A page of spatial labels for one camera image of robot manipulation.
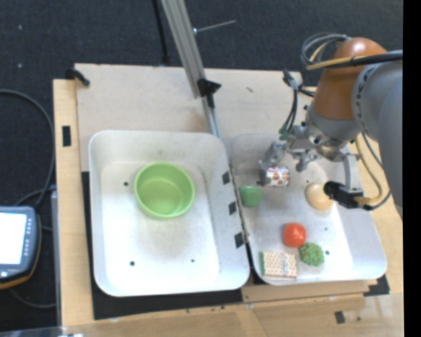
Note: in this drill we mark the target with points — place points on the patterned carton with green edge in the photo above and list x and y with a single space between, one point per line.
280 264

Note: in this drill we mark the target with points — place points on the small green cup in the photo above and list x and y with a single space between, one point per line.
250 195

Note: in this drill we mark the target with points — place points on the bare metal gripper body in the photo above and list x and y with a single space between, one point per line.
317 142

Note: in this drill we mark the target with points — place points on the red tomato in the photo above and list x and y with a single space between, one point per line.
294 234

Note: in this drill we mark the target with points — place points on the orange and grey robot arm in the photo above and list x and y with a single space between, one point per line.
337 90

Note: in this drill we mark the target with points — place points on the pale wood board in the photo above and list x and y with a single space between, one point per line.
133 100

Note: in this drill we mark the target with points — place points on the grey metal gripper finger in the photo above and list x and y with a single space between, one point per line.
272 154
303 160

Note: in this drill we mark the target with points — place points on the black cylinder on white bracket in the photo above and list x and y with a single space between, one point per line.
342 194

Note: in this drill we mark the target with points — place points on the white can with red flowers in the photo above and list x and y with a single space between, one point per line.
279 177

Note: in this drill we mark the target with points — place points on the green bowl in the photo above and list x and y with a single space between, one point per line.
163 191

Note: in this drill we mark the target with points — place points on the beige egg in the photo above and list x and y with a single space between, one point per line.
315 197

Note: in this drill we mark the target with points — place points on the thin black and white rod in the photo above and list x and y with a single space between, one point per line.
243 223

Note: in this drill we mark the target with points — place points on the white plastic tray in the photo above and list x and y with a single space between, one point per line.
287 209
168 251

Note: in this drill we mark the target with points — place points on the green grapes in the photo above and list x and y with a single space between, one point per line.
311 255

